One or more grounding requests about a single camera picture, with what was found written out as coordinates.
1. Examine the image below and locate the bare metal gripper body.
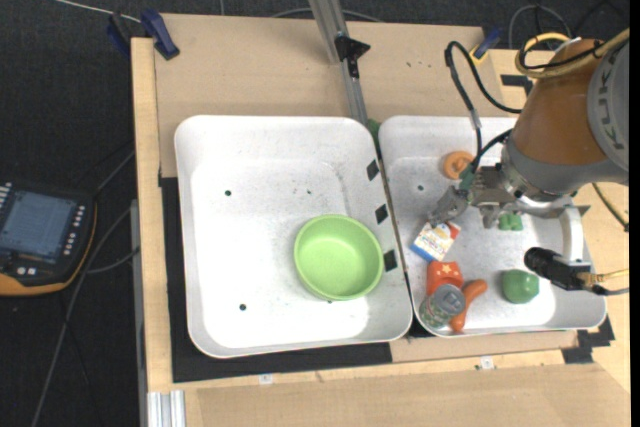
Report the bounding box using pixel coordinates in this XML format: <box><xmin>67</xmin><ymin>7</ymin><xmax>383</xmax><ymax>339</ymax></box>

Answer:
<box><xmin>468</xmin><ymin>161</ymin><xmax>532</xmax><ymax>211</ymax></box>

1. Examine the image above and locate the green toy broccoli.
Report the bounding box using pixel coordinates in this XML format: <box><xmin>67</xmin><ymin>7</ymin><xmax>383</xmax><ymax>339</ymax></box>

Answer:
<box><xmin>498</xmin><ymin>210</ymin><xmax>525</xmax><ymax>233</ymax></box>

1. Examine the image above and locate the blue and white packet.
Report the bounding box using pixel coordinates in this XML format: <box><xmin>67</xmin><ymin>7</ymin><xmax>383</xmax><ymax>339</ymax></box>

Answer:
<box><xmin>410</xmin><ymin>220</ymin><xmax>462</xmax><ymax>263</ymax></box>

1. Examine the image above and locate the white plastic tray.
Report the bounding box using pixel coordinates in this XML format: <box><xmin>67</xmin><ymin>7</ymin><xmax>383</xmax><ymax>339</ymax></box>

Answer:
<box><xmin>173</xmin><ymin>114</ymin><xmax>415</xmax><ymax>360</ymax></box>
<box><xmin>378</xmin><ymin>114</ymin><xmax>608</xmax><ymax>339</ymax></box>

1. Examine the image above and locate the orange doughnut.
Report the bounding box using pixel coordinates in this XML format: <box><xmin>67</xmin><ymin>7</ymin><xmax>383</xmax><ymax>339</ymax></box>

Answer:
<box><xmin>442</xmin><ymin>150</ymin><xmax>476</xmax><ymax>181</ymax></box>

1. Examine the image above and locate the orange carton with star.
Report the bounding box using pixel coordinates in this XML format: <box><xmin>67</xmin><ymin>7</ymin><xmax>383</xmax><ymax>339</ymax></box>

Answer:
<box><xmin>425</xmin><ymin>259</ymin><xmax>464</xmax><ymax>296</ymax></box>

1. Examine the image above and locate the green toy pepper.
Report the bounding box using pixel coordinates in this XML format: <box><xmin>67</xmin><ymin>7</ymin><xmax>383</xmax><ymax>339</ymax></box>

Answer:
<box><xmin>500</xmin><ymin>268</ymin><xmax>541</xmax><ymax>305</ymax></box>

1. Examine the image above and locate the orange sausage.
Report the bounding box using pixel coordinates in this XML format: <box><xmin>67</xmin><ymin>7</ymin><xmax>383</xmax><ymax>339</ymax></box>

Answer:
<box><xmin>449</xmin><ymin>278</ymin><xmax>489</xmax><ymax>333</ymax></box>

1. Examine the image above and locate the small green can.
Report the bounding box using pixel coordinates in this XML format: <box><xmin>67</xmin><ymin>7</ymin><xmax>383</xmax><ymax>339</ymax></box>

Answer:
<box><xmin>418</xmin><ymin>283</ymin><xmax>468</xmax><ymax>332</ymax></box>

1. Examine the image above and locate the green bowl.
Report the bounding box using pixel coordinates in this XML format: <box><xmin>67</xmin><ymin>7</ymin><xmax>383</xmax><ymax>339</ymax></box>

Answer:
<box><xmin>292</xmin><ymin>213</ymin><xmax>386</xmax><ymax>303</ymax></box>

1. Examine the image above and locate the pale wood board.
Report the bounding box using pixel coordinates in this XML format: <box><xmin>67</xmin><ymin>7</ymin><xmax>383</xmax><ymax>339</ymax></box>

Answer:
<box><xmin>152</xmin><ymin>13</ymin><xmax>581</xmax><ymax>364</ymax></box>

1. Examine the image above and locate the black cylinder on white bracket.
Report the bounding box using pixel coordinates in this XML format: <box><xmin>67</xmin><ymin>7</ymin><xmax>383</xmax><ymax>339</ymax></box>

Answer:
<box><xmin>523</xmin><ymin>204</ymin><xmax>594</xmax><ymax>292</ymax></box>

